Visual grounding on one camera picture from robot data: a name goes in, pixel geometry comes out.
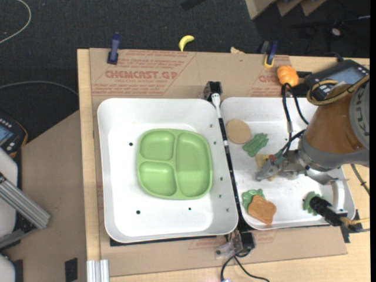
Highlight tan round biscuit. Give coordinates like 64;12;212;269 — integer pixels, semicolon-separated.
225;119;253;145

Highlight yellow banana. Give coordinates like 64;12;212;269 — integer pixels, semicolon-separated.
179;35;196;52

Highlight white plastic tray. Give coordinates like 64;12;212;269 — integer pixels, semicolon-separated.
219;96;357;231
96;98;239;244

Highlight orange toy croissant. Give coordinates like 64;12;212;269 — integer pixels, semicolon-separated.
276;65;300;88

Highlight black cylinder on white bracket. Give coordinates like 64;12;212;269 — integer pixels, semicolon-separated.
308;178;351;226

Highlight thin black and white rod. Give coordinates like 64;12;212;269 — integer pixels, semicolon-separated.
210;94;245;234

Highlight toy pizza slice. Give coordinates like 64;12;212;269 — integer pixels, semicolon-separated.
254;153;280;182

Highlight green toy broccoli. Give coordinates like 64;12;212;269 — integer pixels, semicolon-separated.
303;191;324;216

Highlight brown cardboard board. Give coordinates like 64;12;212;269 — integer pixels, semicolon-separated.
89;48;349;277

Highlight green toy bean pods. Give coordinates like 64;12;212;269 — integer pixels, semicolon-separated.
242;133;270;158

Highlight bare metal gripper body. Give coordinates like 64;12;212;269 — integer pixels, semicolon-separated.
277;150;334;185

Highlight black block with wires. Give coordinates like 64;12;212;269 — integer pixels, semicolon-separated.
202;80;223;101
215;230;256;260

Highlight green divided plate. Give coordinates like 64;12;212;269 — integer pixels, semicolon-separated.
136;128;213;200

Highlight orange toy carrot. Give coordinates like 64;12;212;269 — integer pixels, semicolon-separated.
241;189;277;226

